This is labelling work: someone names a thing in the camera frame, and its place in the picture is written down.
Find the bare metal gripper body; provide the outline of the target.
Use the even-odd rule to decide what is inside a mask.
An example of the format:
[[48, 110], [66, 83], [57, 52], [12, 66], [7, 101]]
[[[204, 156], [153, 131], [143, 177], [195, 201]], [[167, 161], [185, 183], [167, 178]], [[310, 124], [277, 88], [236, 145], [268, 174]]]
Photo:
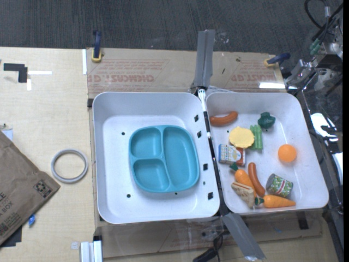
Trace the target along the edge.
[[316, 59], [319, 68], [342, 71], [343, 58], [343, 14], [335, 14], [328, 28], [328, 33], [319, 48]]

